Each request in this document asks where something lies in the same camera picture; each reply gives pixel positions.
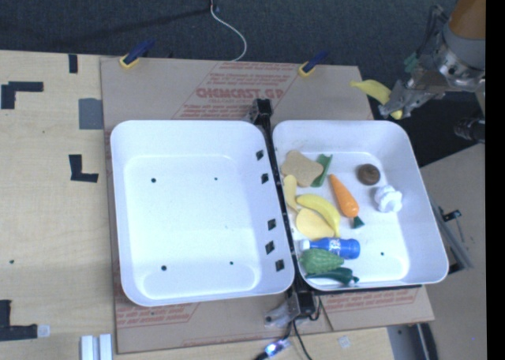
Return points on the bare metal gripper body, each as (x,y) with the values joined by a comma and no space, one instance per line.
(453,72)

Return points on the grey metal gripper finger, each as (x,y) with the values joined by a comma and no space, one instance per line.
(392,100)
(414,101)

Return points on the yellow banana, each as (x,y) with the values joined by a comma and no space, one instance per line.
(323,206)
(372,88)

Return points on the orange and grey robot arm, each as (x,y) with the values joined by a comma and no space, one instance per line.
(469,7)

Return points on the brown round biscuit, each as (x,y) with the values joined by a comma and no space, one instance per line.
(369,174)

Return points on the white crumpled lump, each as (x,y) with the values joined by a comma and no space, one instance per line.
(387,198)

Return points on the orange carrot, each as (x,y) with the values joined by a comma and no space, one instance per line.
(345,198)

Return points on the tan bread slice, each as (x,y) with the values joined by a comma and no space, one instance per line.
(301,169)

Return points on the pale yellow chip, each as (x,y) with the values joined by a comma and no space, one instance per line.
(290,190)

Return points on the thin black rod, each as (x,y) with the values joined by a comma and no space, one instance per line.
(278,177)

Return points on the white plastic tray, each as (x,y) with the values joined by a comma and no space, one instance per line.
(189,216)
(390,240)

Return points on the yellow lemon wedge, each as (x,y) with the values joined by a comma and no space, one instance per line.
(311,226)

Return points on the blue bottle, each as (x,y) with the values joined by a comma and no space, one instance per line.
(339,248)

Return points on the green bumpy gourd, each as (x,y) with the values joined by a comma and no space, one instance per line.
(319,261)

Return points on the dark green pepper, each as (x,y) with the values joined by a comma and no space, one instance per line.
(341,275)

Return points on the brown cardboard board, red print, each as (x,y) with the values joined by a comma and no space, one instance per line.
(165,86)

